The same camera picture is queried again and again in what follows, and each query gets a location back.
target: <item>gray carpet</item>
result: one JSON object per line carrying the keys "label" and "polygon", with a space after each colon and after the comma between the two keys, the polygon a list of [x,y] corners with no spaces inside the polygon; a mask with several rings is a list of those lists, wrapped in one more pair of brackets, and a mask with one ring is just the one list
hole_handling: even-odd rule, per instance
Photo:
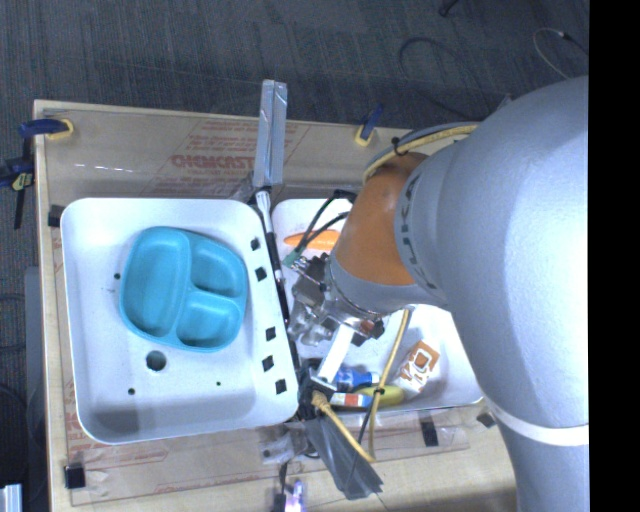
{"label": "gray carpet", "polygon": [[[421,128],[483,119],[506,98],[563,78],[536,53],[540,27],[589,47],[588,0],[5,0],[0,2],[0,158],[20,154],[16,128],[35,98],[256,115],[260,82],[289,88],[291,119]],[[410,38],[421,39],[410,42]],[[588,73],[578,45],[538,44],[568,76]],[[399,51],[403,48],[402,59]],[[13,228],[0,190],[0,293],[22,293],[37,264],[33,190]],[[19,300],[0,302],[0,384],[24,405]],[[0,393],[0,485],[24,478],[24,413]]]}

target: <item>gray robot arm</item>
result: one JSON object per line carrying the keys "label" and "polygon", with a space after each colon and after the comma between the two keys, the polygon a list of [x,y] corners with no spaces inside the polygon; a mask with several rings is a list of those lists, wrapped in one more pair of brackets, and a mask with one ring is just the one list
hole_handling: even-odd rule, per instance
{"label": "gray robot arm", "polygon": [[[378,318],[411,303],[449,310],[498,420],[522,512],[590,508],[587,107],[586,77],[535,91],[424,160],[401,188],[392,183],[371,201],[365,185],[352,215],[361,199],[372,212],[395,194],[384,206],[391,216],[370,226],[367,215],[350,216],[306,280],[324,291],[299,287],[292,315],[303,337],[334,333],[323,376],[331,381],[348,344],[363,342]],[[365,231],[384,241],[380,271],[375,248],[352,257],[371,238],[353,242]],[[387,250],[394,239],[397,257]],[[397,283],[387,282],[394,265],[403,267]],[[360,267],[374,278],[355,275]]]}

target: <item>orange object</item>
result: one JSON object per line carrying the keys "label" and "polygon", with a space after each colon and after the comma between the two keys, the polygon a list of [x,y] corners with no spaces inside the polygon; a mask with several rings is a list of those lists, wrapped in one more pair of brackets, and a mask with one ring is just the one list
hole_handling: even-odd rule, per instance
{"label": "orange object", "polygon": [[419,153],[392,158],[358,194],[335,250],[351,275],[384,285],[414,284],[396,248],[393,220],[402,187],[425,158]]}
{"label": "orange object", "polygon": [[393,384],[402,388],[407,398],[422,393],[440,353],[424,340],[418,341],[398,368]]}
{"label": "orange object", "polygon": [[[315,232],[312,231],[309,233],[309,236],[312,236]],[[288,236],[284,239],[284,243],[290,245],[291,247],[297,247],[302,240],[304,233],[298,233],[296,235]],[[336,245],[338,241],[338,237],[340,236],[340,232],[334,229],[327,229],[320,233],[315,239],[311,241],[309,245],[307,245],[308,249],[317,249],[319,251],[331,252],[333,246]]]}

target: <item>clamp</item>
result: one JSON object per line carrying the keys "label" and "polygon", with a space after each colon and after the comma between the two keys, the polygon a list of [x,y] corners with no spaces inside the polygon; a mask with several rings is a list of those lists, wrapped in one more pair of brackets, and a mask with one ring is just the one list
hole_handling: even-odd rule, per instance
{"label": "clamp", "polygon": [[46,134],[50,138],[67,136],[73,132],[73,125],[67,119],[36,119],[22,123],[18,133],[23,139],[22,156],[0,161],[0,187],[10,187],[18,193],[13,229],[22,225],[25,189],[32,186],[35,180],[35,164],[33,160],[32,140],[36,135]]}

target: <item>black cable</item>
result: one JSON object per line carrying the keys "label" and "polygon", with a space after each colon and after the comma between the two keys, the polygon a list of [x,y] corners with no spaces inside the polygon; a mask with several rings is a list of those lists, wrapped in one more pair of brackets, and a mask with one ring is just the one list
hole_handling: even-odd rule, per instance
{"label": "black cable", "polygon": [[[478,81],[478,79],[476,78],[475,74],[467,67],[467,65],[465,64],[465,61],[462,57],[460,57],[459,55],[457,55],[455,52],[453,52],[452,50],[450,50],[449,48],[447,48],[446,46],[444,46],[443,44],[439,43],[438,41],[431,39],[430,37],[425,37],[425,36],[416,36],[416,37],[410,37],[409,39],[407,39],[404,43],[402,43],[402,46],[400,46],[400,49],[398,50],[398,65],[400,66],[400,71],[402,72],[402,76],[405,78],[405,80],[411,81],[414,80],[414,78],[411,78],[409,76],[409,74],[407,73],[407,70],[404,66],[404,53],[407,50],[407,48],[409,48],[410,46],[416,44],[416,43],[427,43],[429,45],[431,45],[434,48],[437,48],[438,50],[441,50],[443,52],[445,52],[447,55],[453,57],[453,59],[460,65],[460,69],[463,69],[466,71],[467,75],[471,77],[471,79],[473,80],[473,82],[475,82],[475,85],[477,86],[478,91],[481,93],[482,95],[482,99],[485,103],[485,106],[487,108],[487,114],[484,117],[487,117],[491,114],[492,110],[491,107],[489,106],[489,102],[487,101],[487,98],[485,97],[484,91],[482,90],[482,86],[480,85],[480,82]],[[446,105],[445,103],[437,100],[436,98],[434,98],[431,94],[426,93],[426,92],[422,92],[419,89],[416,89],[416,92],[422,96],[423,98],[425,98],[427,101],[433,103],[434,105],[440,107],[443,110],[446,110],[447,112],[450,112],[452,114],[455,114],[459,117],[461,117],[462,119],[466,120],[466,121],[478,121],[481,119],[476,119],[474,116],[469,116],[468,114],[461,112],[453,107],[450,107],[449,105]]]}
{"label": "black cable", "polygon": [[577,48],[580,49],[580,51],[582,53],[585,54],[585,56],[587,58],[589,58],[589,52],[578,41],[576,41],[573,37],[571,37],[569,34],[567,34],[566,32],[564,32],[562,30],[558,30],[556,28],[551,28],[551,27],[542,27],[542,28],[539,28],[538,30],[536,30],[533,33],[533,46],[534,46],[536,52],[538,53],[538,55],[540,56],[540,58],[545,62],[545,64],[547,64],[547,66],[549,66],[551,69],[553,69],[562,78],[564,78],[565,80],[568,80],[571,77],[569,75],[567,75],[566,73],[564,73],[560,68],[556,67],[549,60],[549,58],[543,53],[543,51],[540,49],[540,47],[538,46],[538,34],[540,34],[541,32],[550,32],[551,34],[555,34],[558,37],[560,37],[561,39],[564,39],[565,41],[573,43],[574,45],[576,45]]}
{"label": "black cable", "polygon": [[280,466],[280,471],[278,471],[278,477],[280,479],[280,485],[282,489],[280,491],[281,494],[284,494],[286,488],[286,480],[287,480],[287,470],[289,469],[289,462],[285,462],[282,466]]}
{"label": "black cable", "polygon": [[311,222],[309,223],[307,230],[302,235],[300,242],[298,242],[298,245],[296,245],[296,248],[294,249],[295,251],[303,250],[305,246],[309,243],[307,241],[307,237],[309,236],[311,231],[313,231],[313,227],[316,225],[316,222],[318,222],[318,219],[320,218],[320,216],[324,213],[324,211],[328,208],[328,206],[333,202],[334,199],[335,197],[331,196],[324,203],[322,203],[322,206],[320,207],[320,209],[313,216],[313,219],[311,219]]}
{"label": "black cable", "polygon": [[313,235],[311,235],[307,239],[305,245],[309,245],[316,238],[318,238],[322,233],[324,233],[327,229],[329,229],[331,226],[333,226],[336,222],[340,222],[341,220],[346,219],[348,216],[349,216],[349,212],[342,212],[340,215],[335,216],[333,219],[331,219],[329,222],[327,222],[320,229],[314,231]]}
{"label": "black cable", "polygon": [[[369,418],[371,417],[372,409],[373,409],[373,400],[371,400],[369,407],[367,407],[367,412],[364,415],[364,419],[362,420],[362,426],[360,427],[360,432],[358,434],[358,444],[360,445],[362,444],[362,438],[364,437],[364,433],[367,431],[367,424],[369,423]],[[353,463],[351,464],[351,471],[349,471],[349,477],[347,478],[347,483],[344,486],[345,489],[347,489],[347,487],[351,483],[351,479],[353,478],[353,474],[355,473],[355,470],[356,470],[356,464],[358,463],[358,457],[360,457],[360,454],[358,452],[355,452],[353,454]]]}

